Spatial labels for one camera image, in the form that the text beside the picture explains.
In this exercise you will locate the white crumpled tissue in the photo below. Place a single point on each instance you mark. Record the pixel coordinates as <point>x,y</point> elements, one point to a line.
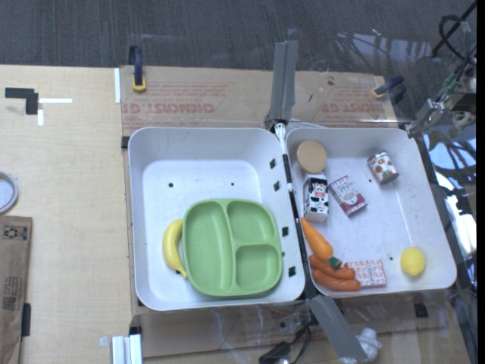
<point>367,341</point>

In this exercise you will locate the strawberry print can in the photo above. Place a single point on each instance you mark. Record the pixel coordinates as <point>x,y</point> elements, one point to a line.
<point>383,168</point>

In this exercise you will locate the orange and white packet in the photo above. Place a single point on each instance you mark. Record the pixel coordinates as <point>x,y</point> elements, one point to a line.
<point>369,274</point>

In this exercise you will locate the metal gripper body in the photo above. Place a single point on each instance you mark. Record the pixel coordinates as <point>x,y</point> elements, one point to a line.
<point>463,101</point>

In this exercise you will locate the red and white carton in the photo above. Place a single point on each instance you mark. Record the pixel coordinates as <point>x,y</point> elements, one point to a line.
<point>348,196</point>

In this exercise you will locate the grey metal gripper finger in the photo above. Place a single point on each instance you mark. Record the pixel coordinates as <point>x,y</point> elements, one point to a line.
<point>429,123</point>
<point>421,115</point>

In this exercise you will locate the yellow banana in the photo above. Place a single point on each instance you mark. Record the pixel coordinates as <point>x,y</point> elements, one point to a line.
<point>171,245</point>

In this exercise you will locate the yellow lemon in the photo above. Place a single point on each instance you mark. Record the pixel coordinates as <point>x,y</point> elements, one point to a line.
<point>412,262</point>

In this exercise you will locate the brown paper envelope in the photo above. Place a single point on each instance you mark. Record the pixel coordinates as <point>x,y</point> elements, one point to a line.
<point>13,279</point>

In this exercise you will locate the orange sausage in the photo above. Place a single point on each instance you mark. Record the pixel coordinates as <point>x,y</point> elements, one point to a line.
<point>337,283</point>
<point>332,270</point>

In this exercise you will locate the cow print milk carton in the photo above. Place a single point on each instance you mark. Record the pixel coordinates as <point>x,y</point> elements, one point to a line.
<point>316,199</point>

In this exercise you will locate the orange carrot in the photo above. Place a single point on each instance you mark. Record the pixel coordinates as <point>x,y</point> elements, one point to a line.
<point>317,242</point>

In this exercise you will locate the white plastic tray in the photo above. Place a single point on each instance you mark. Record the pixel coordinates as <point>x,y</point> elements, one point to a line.
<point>394,218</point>
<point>197,176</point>

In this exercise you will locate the brown cardboard board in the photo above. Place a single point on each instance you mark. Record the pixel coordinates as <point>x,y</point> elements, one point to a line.
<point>242,101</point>

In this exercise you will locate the green divided plate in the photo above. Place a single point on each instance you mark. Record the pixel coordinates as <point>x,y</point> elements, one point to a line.
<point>212,248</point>

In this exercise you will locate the round beige biscuit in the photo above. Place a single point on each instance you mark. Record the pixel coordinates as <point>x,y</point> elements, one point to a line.
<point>311,157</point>

